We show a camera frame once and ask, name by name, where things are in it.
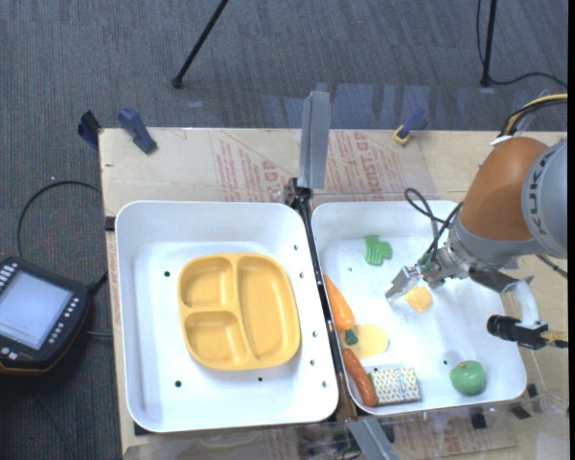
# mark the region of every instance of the orange carrot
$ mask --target orange carrot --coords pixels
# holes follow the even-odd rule
[[[345,333],[345,341],[349,345],[357,343],[357,336],[354,333],[354,313],[345,301],[345,298],[338,290],[330,276],[324,274],[324,283],[326,284],[326,293],[328,294],[328,301],[330,302],[330,310],[333,313],[334,324],[336,328]]]
[[[362,398],[362,403],[369,407],[374,407],[378,402],[377,393],[375,392],[373,383],[371,383],[368,375],[366,375],[366,371],[360,363],[360,360],[351,349],[342,349],[341,354],[343,355],[343,363],[345,364],[347,373],[349,373],[352,380],[356,383],[357,391]]]

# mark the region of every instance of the gray carpet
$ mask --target gray carpet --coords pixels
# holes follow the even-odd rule
[[[87,110],[103,127],[118,127],[124,106],[148,127],[301,127],[302,101],[329,90],[332,128],[394,129],[422,107],[430,129],[500,130],[520,106],[566,91],[568,0],[498,0],[488,87],[491,0],[479,32],[479,0],[230,0],[174,88],[219,1],[0,0],[0,260],[16,254],[19,216],[39,189],[100,187],[98,153],[78,135]],[[566,107],[542,109],[528,128],[566,130]],[[21,249],[97,281],[100,195],[45,192],[22,221]],[[109,330],[107,298],[103,287],[87,329]],[[47,375],[2,383],[0,459],[119,458],[114,377],[111,339],[86,333]]]

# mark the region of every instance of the green apple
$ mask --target green apple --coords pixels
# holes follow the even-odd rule
[[[479,361],[467,359],[461,361],[449,372],[454,387],[467,395],[476,395],[486,386],[486,375]]]

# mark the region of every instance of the yellow butter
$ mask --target yellow butter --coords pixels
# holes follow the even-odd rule
[[[426,287],[413,287],[404,296],[414,311],[427,311],[432,304],[432,295]]]
[[[345,333],[341,333],[340,341],[343,348],[351,349],[358,359],[383,353],[390,343],[387,331],[375,324],[355,324],[354,333],[357,335],[356,344],[347,344]]]

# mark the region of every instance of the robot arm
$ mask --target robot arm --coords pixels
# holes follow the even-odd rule
[[[520,136],[498,140],[448,222],[447,242],[404,267],[385,295],[392,302],[420,278],[437,288],[446,278],[470,277],[498,293],[513,292],[519,302],[522,319],[493,315],[491,334],[533,349],[562,345],[555,333],[553,342],[547,338],[551,333],[539,318],[530,280],[515,280],[500,269],[528,254],[566,259],[566,140],[552,147]]]

